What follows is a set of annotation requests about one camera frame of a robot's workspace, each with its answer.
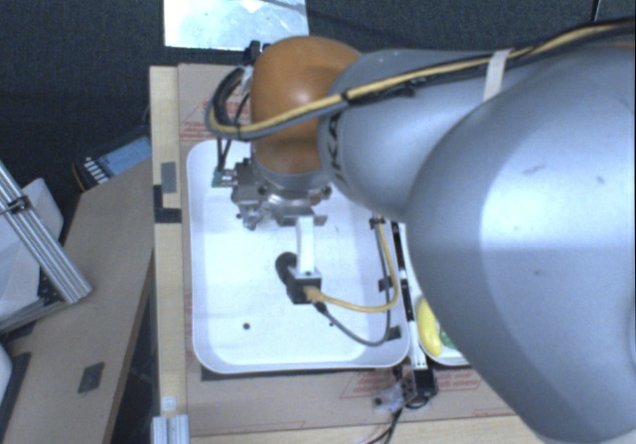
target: green object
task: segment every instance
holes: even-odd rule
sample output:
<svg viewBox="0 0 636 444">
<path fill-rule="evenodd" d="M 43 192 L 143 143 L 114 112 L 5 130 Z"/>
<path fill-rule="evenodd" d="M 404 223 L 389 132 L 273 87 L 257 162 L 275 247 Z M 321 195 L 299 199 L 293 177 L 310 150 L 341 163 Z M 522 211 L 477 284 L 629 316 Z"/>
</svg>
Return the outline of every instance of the green object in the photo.
<svg viewBox="0 0 636 444">
<path fill-rule="evenodd" d="M 455 351 L 457 350 L 457 347 L 455 347 L 455 344 L 453 344 L 453 341 L 450 339 L 450 337 L 446 334 L 446 332 L 443 329 L 439 330 L 439 338 L 441 338 L 441 343 L 444 344 L 445 347 L 448 347 L 449 349 L 454 349 Z"/>
<path fill-rule="evenodd" d="M 221 179 L 223 176 L 223 171 L 219 169 L 215 169 L 215 174 L 212 178 L 212 188 L 220 188 L 221 187 Z"/>
</svg>

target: yellow cable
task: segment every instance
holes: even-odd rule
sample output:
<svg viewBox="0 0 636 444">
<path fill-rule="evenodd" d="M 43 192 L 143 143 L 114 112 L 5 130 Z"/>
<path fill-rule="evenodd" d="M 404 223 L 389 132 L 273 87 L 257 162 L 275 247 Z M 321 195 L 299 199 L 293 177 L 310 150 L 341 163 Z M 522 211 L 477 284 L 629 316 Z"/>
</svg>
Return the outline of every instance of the yellow cable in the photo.
<svg viewBox="0 0 636 444">
<path fill-rule="evenodd" d="M 521 49 L 516 49 L 513 52 L 511 52 L 510 55 L 508 55 L 508 59 L 513 60 L 528 54 L 530 55 L 541 54 L 551 49 L 555 49 L 557 47 L 566 45 L 567 43 L 580 40 L 587 36 L 610 31 L 619 25 L 629 25 L 633 23 L 634 21 L 630 19 L 628 21 L 624 21 L 622 23 L 616 23 L 616 24 L 602 24 L 602 25 L 591 25 L 591 26 L 582 27 L 577 30 L 570 31 L 568 33 L 564 33 L 562 35 L 556 36 L 555 38 L 552 38 L 551 40 L 548 40 L 547 42 L 537 47 L 524 47 Z M 311 103 L 308 103 L 301 107 L 288 110 L 282 114 L 276 115 L 264 121 L 242 125 L 240 129 L 232 125 L 225 125 L 218 122 L 212 110 L 210 111 L 209 120 L 210 120 L 210 124 L 214 127 L 216 132 L 221 133 L 222 135 L 224 133 L 228 135 L 236 135 L 240 132 L 256 133 L 266 128 L 279 126 L 280 124 L 283 124 L 293 119 L 297 119 L 298 117 L 301 117 L 305 114 L 335 105 L 346 99 L 351 100 L 351 99 L 362 98 L 368 94 L 387 90 L 396 85 L 400 85 L 402 83 L 405 83 L 417 78 L 425 78 L 425 77 L 439 75 L 439 74 L 448 74 L 451 72 L 469 70 L 471 68 L 476 68 L 481 65 L 486 65 L 488 64 L 489 61 L 490 61 L 490 56 L 485 56 L 483 58 L 477 58 L 470 61 L 445 63 L 445 64 L 436 65 L 429 68 L 415 70 L 413 72 L 408 72 L 406 74 L 398 74 L 395 76 L 390 76 L 388 78 L 370 82 L 364 85 L 352 87 L 351 89 L 347 90 L 346 96 L 344 94 L 332 94 L 330 96 L 326 96 L 316 101 L 312 101 Z"/>
<path fill-rule="evenodd" d="M 378 217 L 378 234 L 380 235 L 380 243 L 382 245 L 382 251 L 385 256 L 385 260 L 387 261 L 387 267 L 389 268 L 389 275 L 391 277 L 391 283 L 394 287 L 394 297 L 389 303 L 381 305 L 381 306 L 360 306 L 354 303 L 349 303 L 347 301 L 343 301 L 341 299 L 336 299 L 335 297 L 328 296 L 324 292 L 322 292 L 317 287 L 304 287 L 303 291 L 307 299 L 314 303 L 331 303 L 332 305 L 341 306 L 343 308 L 347 308 L 348 310 L 354 310 L 356 312 L 362 313 L 382 313 L 388 312 L 393 306 L 396 305 L 399 299 L 399 279 L 396 274 L 396 270 L 394 268 L 393 260 L 391 259 L 391 252 L 389 251 L 389 245 L 387 243 L 387 237 L 385 236 L 385 231 L 383 230 L 381 219 Z"/>
</svg>

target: metal mount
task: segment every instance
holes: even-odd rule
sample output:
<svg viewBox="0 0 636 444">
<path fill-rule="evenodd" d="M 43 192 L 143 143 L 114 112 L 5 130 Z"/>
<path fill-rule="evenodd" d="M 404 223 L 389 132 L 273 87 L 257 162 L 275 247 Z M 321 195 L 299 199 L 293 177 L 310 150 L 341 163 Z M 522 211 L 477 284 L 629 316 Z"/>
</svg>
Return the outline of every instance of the metal mount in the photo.
<svg viewBox="0 0 636 444">
<path fill-rule="evenodd" d="M 152 444 L 189 444 L 190 421 L 187 414 L 152 418 Z"/>
<path fill-rule="evenodd" d="M 319 226 L 327 221 L 325 216 L 316 216 L 312 206 L 329 199 L 329 187 L 304 192 L 282 189 L 267 181 L 248 158 L 233 169 L 225 169 L 217 181 L 218 186 L 233 189 L 238 218 L 249 230 L 268 218 L 274 218 L 279 226 L 295 226 L 301 217 L 313 217 Z"/>
<path fill-rule="evenodd" d="M 396 413 L 416 397 L 415 377 L 412 370 L 409 370 L 406 376 L 391 387 L 376 393 L 372 398 L 372 406 L 375 410 L 389 410 L 391 413 Z"/>
<path fill-rule="evenodd" d="M 40 264 L 65 303 L 73 304 L 86 296 L 91 287 L 65 254 L 33 209 L 29 198 L 0 162 L 0 217 L 4 217 L 20 240 Z M 50 313 L 54 304 L 30 305 L 0 323 L 0 331 L 8 332 Z"/>
</svg>

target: white tray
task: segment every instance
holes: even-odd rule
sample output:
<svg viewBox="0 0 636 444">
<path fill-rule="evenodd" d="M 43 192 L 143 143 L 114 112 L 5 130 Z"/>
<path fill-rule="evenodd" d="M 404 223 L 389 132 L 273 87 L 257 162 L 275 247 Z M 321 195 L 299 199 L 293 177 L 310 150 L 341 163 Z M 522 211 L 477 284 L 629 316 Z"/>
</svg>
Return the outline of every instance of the white tray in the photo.
<svg viewBox="0 0 636 444">
<path fill-rule="evenodd" d="M 233 145 L 228 167 L 248 156 L 248 146 Z M 330 326 L 313 305 L 294 305 L 274 267 L 277 256 L 296 251 L 294 227 L 275 221 L 247 230 L 237 219 L 231 189 L 212 188 L 216 144 L 203 142 L 188 156 L 189 226 L 193 282 L 193 341 L 203 366 L 219 373 L 276 370 L 369 369 L 396 365 L 408 350 L 401 300 L 391 311 L 401 337 L 366 347 Z M 386 295 L 380 254 L 369 227 L 371 213 L 334 190 L 316 214 L 316 267 L 322 290 L 362 305 L 381 305 Z M 354 333 L 377 340 L 384 314 L 362 314 L 330 306 Z"/>
</svg>

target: gray robot arm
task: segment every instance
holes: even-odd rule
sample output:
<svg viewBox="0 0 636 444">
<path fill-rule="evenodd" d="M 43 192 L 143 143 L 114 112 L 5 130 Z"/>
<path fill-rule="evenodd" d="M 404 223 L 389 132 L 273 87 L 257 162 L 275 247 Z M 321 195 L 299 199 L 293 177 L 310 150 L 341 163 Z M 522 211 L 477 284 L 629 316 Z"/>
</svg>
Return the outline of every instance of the gray robot arm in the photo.
<svg viewBox="0 0 636 444">
<path fill-rule="evenodd" d="M 362 56 L 332 92 L 457 55 Z M 592 46 L 323 118 L 341 192 L 406 223 L 417 279 L 547 442 L 636 442 L 634 50 Z"/>
</svg>

